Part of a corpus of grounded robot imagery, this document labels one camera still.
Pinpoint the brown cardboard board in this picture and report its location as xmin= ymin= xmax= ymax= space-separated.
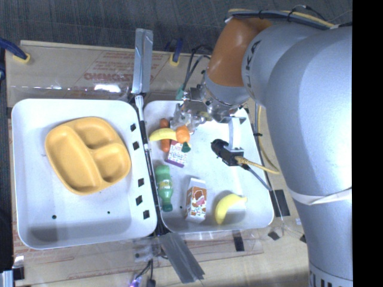
xmin=4 ymin=39 xmax=309 ymax=287

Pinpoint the yellow banana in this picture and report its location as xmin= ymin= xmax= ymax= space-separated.
xmin=214 ymin=193 xmax=248 ymax=225
xmin=148 ymin=127 xmax=179 ymax=142

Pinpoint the green bottle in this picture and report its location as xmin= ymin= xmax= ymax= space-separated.
xmin=154 ymin=164 xmax=175 ymax=213

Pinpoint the orange and white carton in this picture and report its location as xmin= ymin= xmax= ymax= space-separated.
xmin=183 ymin=177 xmax=208 ymax=222

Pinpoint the purple and white carton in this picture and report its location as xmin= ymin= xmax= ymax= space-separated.
xmin=165 ymin=140 xmax=190 ymax=169

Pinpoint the yellow divided plate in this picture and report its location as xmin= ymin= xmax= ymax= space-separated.
xmin=44 ymin=116 xmax=132 ymax=196

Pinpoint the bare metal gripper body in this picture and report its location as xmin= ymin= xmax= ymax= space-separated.
xmin=181 ymin=86 xmax=240 ymax=124

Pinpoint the orange sausage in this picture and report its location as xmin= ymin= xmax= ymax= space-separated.
xmin=159 ymin=118 xmax=172 ymax=153

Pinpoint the orange carrot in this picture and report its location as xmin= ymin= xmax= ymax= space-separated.
xmin=175 ymin=125 xmax=192 ymax=153

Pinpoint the black cylinder on white bracket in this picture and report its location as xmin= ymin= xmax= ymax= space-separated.
xmin=210 ymin=115 xmax=247 ymax=167

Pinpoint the white plastic tray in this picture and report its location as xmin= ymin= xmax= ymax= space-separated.
xmin=11 ymin=97 xmax=159 ymax=250
xmin=142 ymin=100 xmax=275 ymax=235

